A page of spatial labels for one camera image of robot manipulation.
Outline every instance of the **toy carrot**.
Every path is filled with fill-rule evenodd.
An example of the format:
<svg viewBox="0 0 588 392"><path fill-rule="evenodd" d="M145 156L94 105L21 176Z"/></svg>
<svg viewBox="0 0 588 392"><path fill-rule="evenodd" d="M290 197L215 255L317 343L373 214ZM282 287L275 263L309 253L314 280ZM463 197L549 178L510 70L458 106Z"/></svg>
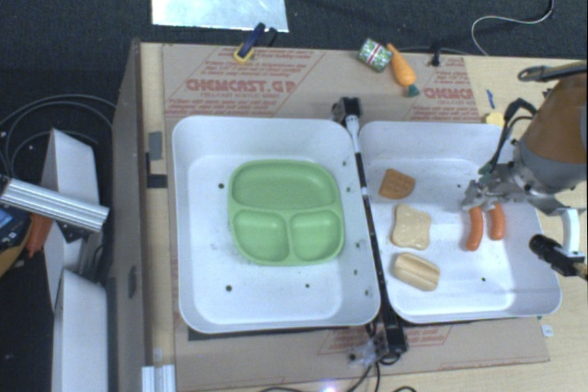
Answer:
<svg viewBox="0 0 588 392"><path fill-rule="evenodd" d="M400 52L392 46L392 44L388 43L386 48L392 53L390 65L394 71L396 81L403 87L408 87L408 96L419 95L419 89L414 85L414 82L416 81L416 73L414 73L414 69L402 57Z"/></svg>

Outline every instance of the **dark floor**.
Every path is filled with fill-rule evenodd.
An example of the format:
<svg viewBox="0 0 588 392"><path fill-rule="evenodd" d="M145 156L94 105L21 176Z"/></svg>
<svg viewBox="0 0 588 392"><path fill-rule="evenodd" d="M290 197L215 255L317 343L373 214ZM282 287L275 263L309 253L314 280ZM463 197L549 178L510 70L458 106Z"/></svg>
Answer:
<svg viewBox="0 0 588 392"><path fill-rule="evenodd" d="M398 47L445 48L478 53L472 22L495 14L541 17L548 0L286 0L290 32L278 47L356 50L365 37ZM536 26L489 21L479 40L492 55L586 57L587 0L556 0L554 15ZM238 44L237 31L165 28L151 24L151 0L0 0L0 120L33 100L57 94L91 94L117 100L130 40ZM111 111L104 112L110 117ZM11 123L2 123L7 132ZM43 108L18 125L8 156L27 137L55 126L89 135L107 193L107 129L70 106ZM0 139L2 149L6 136ZM16 158L22 179L38 182L43 139ZM0 279L0 391L48 390L51 312L43 258Z"/></svg>

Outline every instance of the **white cable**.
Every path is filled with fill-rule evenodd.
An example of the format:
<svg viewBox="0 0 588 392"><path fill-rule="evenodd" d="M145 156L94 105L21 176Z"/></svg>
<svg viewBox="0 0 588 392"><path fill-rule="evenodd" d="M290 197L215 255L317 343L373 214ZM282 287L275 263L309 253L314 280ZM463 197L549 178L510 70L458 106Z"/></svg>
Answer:
<svg viewBox="0 0 588 392"><path fill-rule="evenodd" d="M474 41L474 44L476 45L476 48L478 48L478 50L484 55L484 56L488 56L488 52L486 52L486 50L480 45L480 43L476 40L476 27L478 26L478 24L481 21L484 20L500 20L500 21L507 21L507 22L511 22L511 23L516 23L518 25L536 25L538 23L541 23L542 21L547 20L549 17L551 17L551 15L553 14L553 9L555 8L555 0L549 0L549 10L545 13L545 15L541 18L538 18L537 20L518 20L516 18L510 18L510 17L500 17L500 16L496 16L496 15L488 15L485 17L480 17L478 18L476 21L474 21L471 25L471 38Z"/></svg>

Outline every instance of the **tin can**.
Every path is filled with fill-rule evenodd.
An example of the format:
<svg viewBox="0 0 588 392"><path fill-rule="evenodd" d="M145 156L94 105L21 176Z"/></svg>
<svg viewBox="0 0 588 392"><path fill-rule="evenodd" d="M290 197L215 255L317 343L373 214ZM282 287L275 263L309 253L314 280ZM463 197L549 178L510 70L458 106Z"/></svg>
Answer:
<svg viewBox="0 0 588 392"><path fill-rule="evenodd" d="M392 52L371 38L366 39L357 58L372 69L381 73L392 59Z"/></svg>

